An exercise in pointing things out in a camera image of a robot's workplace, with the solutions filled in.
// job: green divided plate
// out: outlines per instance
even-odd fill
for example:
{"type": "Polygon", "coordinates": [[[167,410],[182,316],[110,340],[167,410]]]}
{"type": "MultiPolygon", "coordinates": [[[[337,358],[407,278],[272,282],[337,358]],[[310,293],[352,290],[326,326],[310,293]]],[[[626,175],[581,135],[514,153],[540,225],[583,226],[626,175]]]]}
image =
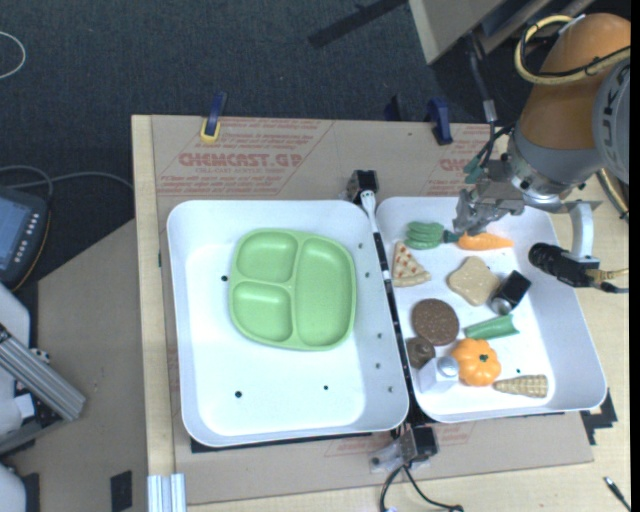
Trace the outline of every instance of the green divided plate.
{"type": "Polygon", "coordinates": [[[353,329],[351,254],[311,233],[251,231],[233,255],[229,306],[234,325],[249,339],[299,350],[333,348],[353,329]]]}

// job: screen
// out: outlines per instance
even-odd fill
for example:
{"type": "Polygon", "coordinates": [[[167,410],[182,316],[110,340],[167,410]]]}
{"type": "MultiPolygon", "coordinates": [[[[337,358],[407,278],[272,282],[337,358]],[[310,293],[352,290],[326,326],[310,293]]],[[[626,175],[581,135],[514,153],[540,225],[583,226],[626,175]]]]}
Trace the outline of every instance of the screen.
{"type": "Polygon", "coordinates": [[[0,197],[0,270],[6,270],[29,220],[30,208],[0,197]]]}

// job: waffle cone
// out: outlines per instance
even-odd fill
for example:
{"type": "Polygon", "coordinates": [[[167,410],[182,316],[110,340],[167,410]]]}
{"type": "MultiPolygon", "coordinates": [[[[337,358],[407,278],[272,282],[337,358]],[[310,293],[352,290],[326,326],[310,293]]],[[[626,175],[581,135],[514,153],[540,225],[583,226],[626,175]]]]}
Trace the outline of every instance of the waffle cone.
{"type": "Polygon", "coordinates": [[[549,381],[546,375],[522,375],[496,381],[493,383],[493,388],[512,395],[544,398],[549,391],[549,381]]]}

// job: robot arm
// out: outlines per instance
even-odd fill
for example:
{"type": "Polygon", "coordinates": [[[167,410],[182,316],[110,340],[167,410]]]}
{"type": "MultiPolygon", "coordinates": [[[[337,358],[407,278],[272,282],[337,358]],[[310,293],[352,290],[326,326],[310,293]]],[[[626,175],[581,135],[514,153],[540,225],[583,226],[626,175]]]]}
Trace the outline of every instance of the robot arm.
{"type": "Polygon", "coordinates": [[[516,68],[535,85],[507,152],[475,169],[475,187],[460,192],[455,232],[480,233],[525,206],[566,212],[571,190],[603,167],[628,183],[630,41],[630,22],[610,14],[554,16],[524,34],[516,68]],[[566,26],[533,74],[524,45],[553,23],[566,26]]]}

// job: salt shaker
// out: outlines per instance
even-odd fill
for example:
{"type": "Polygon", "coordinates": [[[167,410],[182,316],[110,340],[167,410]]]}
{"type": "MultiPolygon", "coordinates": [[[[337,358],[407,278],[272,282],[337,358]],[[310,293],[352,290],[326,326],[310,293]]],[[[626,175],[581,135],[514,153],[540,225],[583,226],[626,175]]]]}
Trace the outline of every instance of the salt shaker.
{"type": "Polygon", "coordinates": [[[434,357],[418,372],[420,391],[444,393],[458,382],[460,366],[454,357],[434,357]]]}

